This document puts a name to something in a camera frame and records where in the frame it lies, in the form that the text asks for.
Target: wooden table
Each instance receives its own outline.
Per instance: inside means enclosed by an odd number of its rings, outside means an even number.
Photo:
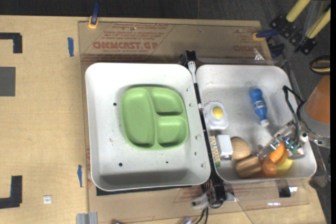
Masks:
[[[23,179],[22,203],[0,209],[0,223],[75,223],[77,213],[90,211],[78,46],[83,20],[88,18],[0,16],[0,32],[23,37],[22,54],[13,53],[12,40],[0,40],[0,67],[16,68],[15,96],[0,97],[0,198],[9,197],[12,176]],[[51,204],[44,204],[45,195],[52,195]],[[308,205],[211,215],[208,223],[325,223],[309,186],[308,196]]]

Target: blue bottle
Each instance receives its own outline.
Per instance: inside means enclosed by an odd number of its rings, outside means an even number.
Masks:
[[[252,99],[252,104],[254,112],[260,117],[260,125],[267,126],[269,121],[267,119],[267,106],[263,99],[262,91],[260,89],[253,89],[250,91],[250,97]]]

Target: gray square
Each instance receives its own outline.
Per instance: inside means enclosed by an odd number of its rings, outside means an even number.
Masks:
[[[0,67],[0,96],[15,96],[15,67]]]

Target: green plate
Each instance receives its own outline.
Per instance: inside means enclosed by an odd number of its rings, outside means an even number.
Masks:
[[[181,96],[164,87],[136,87],[121,100],[121,125],[126,140],[144,150],[183,144],[189,133]]]

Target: egg yolk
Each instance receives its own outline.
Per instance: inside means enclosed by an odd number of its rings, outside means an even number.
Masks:
[[[212,109],[212,113],[213,115],[215,116],[215,118],[221,118],[223,116],[223,110],[221,110],[221,108],[215,106],[213,109]]]

